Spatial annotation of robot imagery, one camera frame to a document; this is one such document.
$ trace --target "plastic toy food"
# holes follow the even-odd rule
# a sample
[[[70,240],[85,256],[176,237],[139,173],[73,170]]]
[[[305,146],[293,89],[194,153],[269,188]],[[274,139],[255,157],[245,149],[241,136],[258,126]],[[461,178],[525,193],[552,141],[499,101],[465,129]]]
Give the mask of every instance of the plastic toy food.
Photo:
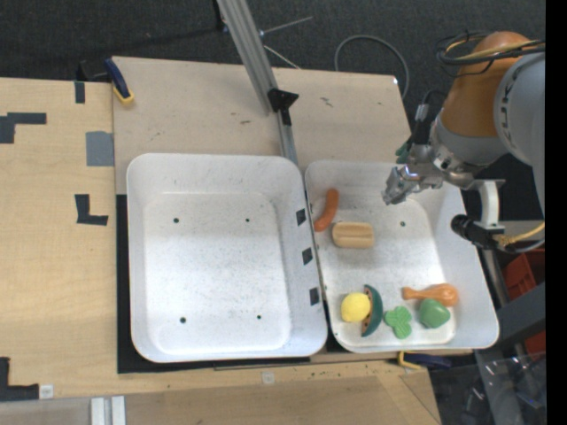
[[[351,293],[340,305],[340,316],[346,322],[362,321],[369,315],[371,308],[370,299],[366,294]]]
[[[414,290],[409,287],[404,287],[401,290],[401,295],[404,299],[435,299],[445,307],[455,305],[459,300],[459,293],[450,283],[440,283],[433,285],[425,290]]]
[[[378,328],[380,322],[382,322],[384,307],[382,306],[380,294],[370,285],[364,285],[364,293],[370,299],[371,310],[369,315],[362,322],[362,336],[369,336]]]
[[[364,285],[363,293],[350,293],[340,305],[344,321],[362,321],[362,336],[369,336],[378,328],[383,312],[382,298],[370,285]]]
[[[396,335],[396,337],[400,340],[409,337],[411,334],[411,326],[409,326],[410,321],[411,313],[402,305],[399,305],[384,314],[384,322],[393,328],[394,335]]]
[[[338,222],[331,235],[338,247],[368,249],[374,245],[374,230],[366,222]]]
[[[323,210],[319,219],[317,219],[313,224],[313,229],[317,232],[326,229],[333,219],[338,209],[338,190],[329,189],[327,190],[327,201],[325,202],[325,209]]]
[[[450,318],[448,309],[435,299],[424,299],[419,306],[419,321],[427,328],[443,326]]]

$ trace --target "toy sausage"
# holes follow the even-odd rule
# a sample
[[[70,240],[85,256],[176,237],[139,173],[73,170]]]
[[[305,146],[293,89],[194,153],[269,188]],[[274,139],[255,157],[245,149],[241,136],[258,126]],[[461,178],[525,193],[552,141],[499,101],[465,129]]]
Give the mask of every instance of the toy sausage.
[[[327,190],[327,201],[325,202],[325,209],[323,210],[319,219],[313,224],[315,231],[323,231],[326,229],[333,219],[335,218],[335,213],[338,208],[338,190],[329,189]]]

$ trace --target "black tape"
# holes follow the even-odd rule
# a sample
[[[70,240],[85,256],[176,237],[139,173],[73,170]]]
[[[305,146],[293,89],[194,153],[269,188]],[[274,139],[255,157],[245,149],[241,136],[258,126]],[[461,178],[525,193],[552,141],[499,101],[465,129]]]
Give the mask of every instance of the black tape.
[[[74,101],[77,104],[85,104],[85,84],[82,81],[74,83]]]
[[[301,225],[303,222],[305,222],[307,220],[307,214],[305,212],[305,208],[302,210],[299,210],[295,213],[295,216],[298,220],[298,226]]]
[[[47,113],[9,112],[0,117],[0,143],[14,143],[16,124],[47,124]]]
[[[309,290],[309,299],[311,301],[311,305],[315,305],[319,303],[319,289],[318,288],[312,288],[311,290]]]
[[[313,251],[311,250],[311,247],[301,252],[301,256],[303,257],[304,265],[306,265],[309,261],[311,261],[313,259]]]
[[[39,398],[39,384],[29,386],[8,385],[8,371],[10,359],[0,358],[0,401],[37,400]]]
[[[74,200],[77,204],[77,223],[103,226],[108,223],[108,216],[90,215],[90,196],[88,194],[76,194]]]
[[[0,143],[14,143],[16,128],[8,117],[0,117]]]

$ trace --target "blue clamp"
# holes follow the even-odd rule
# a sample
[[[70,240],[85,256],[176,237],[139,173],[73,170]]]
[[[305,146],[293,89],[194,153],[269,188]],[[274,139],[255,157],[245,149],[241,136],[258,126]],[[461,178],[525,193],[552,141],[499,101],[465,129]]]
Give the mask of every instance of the blue clamp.
[[[130,91],[120,69],[111,58],[105,60],[105,69],[113,81],[113,92],[123,104],[130,104],[134,100],[134,93]]]

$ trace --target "yellow ball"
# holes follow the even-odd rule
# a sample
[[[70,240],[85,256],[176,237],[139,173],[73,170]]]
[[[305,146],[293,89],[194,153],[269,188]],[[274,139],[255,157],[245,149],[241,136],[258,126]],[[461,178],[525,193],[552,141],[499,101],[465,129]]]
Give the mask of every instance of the yellow ball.
[[[346,322],[364,320],[370,313],[370,299],[364,293],[351,293],[340,305],[340,315]]]

